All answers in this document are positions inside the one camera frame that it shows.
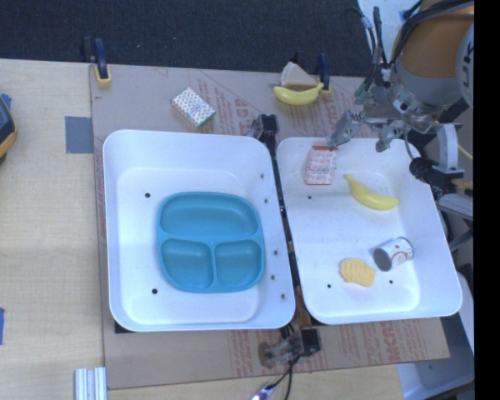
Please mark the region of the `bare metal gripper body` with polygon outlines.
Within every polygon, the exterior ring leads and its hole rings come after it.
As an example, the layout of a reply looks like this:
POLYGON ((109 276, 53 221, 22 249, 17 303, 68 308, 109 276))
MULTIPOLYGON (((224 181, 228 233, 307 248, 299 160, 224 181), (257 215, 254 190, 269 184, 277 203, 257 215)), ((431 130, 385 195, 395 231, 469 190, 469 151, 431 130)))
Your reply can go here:
POLYGON ((361 119, 372 126, 396 126, 427 133, 443 110, 441 82, 392 82, 387 87, 362 82, 361 119))

